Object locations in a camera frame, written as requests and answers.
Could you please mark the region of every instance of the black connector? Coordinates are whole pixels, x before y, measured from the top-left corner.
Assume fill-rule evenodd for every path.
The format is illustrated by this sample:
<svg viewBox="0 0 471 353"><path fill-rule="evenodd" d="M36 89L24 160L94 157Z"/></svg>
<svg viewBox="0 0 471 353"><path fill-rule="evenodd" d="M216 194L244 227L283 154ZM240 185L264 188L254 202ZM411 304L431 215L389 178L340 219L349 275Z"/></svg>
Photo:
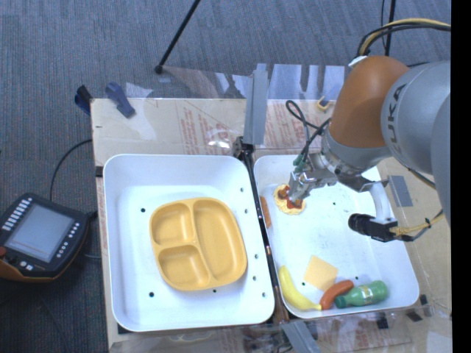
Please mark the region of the black connector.
<svg viewBox="0 0 471 353"><path fill-rule="evenodd" d="M348 226L351 230L359 232L362 235L368 235L372 239L381 242L389 242L396 239L394 233L389 229L397 226L397 221L392 221L387 224L380 224L372 221L374 219L371 215L354 213L348 218Z"/></svg>

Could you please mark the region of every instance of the toy banana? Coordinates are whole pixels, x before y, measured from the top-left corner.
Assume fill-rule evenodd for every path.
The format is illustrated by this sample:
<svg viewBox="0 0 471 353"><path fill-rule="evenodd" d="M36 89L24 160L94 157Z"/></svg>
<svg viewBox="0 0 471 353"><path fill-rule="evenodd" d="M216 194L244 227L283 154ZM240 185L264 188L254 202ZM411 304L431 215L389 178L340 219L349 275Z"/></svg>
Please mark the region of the toy banana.
<svg viewBox="0 0 471 353"><path fill-rule="evenodd" d="M295 306L300 310L322 310L320 304L311 302L296 289L293 282L291 281L291 275L289 274L289 271L285 265L282 265L280 269L278 269L278 279L280 280L280 287L283 298L292 306Z"/></svg>

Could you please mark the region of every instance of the green bottle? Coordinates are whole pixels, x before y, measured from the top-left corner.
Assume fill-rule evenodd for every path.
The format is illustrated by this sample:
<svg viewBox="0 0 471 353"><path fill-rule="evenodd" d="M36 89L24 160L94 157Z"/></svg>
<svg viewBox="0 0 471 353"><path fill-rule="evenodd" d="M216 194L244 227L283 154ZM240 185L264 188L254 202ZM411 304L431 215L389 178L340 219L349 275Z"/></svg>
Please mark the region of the green bottle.
<svg viewBox="0 0 471 353"><path fill-rule="evenodd" d="M377 279L367 285L359 285L350 289L347 294L337 296L334 302L339 309L347 306L364 306L383 301L388 296L386 284Z"/></svg>

